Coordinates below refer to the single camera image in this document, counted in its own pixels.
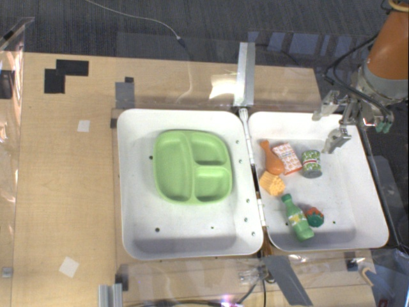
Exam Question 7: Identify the white plastic tray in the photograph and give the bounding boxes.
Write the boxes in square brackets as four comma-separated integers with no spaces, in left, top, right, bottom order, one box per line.
[247,111,390,253]
[116,107,265,262]

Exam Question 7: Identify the orange toy chicken drumstick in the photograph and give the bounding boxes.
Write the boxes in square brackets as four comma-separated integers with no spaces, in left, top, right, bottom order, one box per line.
[259,139,286,177]

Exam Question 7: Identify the red and green toy strawberry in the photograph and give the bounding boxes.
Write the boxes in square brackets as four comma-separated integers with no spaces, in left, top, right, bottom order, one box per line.
[304,207,325,228]

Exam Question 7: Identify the yellow toy corn piece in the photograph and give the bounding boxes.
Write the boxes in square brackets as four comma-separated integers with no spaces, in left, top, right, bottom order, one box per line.
[258,171,286,198]

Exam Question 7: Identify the orange and white packet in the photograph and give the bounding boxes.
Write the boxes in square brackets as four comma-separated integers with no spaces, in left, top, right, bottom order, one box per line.
[272,142,303,176]

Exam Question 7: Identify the green divided plate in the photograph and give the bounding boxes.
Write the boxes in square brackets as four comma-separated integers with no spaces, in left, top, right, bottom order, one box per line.
[153,129,233,205]

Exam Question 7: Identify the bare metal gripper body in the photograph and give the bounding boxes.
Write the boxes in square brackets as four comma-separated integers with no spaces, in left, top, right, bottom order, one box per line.
[339,74,394,129]

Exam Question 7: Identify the thin black and white rod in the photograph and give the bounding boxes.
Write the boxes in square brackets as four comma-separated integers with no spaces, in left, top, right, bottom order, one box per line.
[238,107,268,256]

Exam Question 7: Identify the green and white can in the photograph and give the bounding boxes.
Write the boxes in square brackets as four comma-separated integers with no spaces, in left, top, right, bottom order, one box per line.
[300,149,323,179]

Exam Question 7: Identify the pale wood board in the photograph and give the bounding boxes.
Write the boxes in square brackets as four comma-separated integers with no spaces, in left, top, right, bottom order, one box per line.
[11,52,378,307]

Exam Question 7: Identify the green toy bottle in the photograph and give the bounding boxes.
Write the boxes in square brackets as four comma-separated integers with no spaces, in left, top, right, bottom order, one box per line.
[281,193,315,243]

